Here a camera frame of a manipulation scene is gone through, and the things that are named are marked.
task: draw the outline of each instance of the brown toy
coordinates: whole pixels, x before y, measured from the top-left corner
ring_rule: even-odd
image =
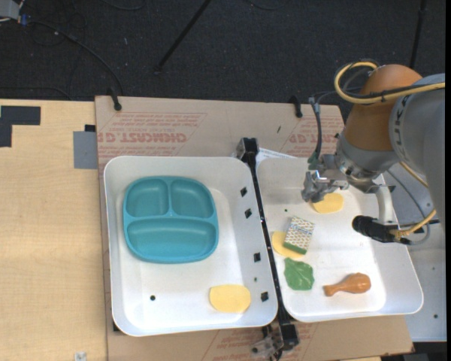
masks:
[[[371,288],[371,279],[362,273],[351,274],[341,282],[334,285],[324,286],[324,293],[327,297],[343,291],[348,293],[365,293]]]

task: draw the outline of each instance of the blue plate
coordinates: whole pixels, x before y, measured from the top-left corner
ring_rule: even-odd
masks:
[[[130,184],[123,201],[123,230],[131,252],[148,262],[199,261],[219,241],[209,189],[186,177],[144,177]]]

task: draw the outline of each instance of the wooden surface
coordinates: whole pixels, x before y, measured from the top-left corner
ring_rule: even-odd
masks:
[[[107,359],[97,170],[74,168],[93,103],[40,105],[0,147],[0,360]]]

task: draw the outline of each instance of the black fabric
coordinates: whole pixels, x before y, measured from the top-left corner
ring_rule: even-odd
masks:
[[[307,103],[337,68],[409,65],[421,0],[26,0],[0,23],[0,98],[117,95]],[[445,72],[446,0],[426,0],[415,69]],[[336,96],[347,117],[350,106]]]

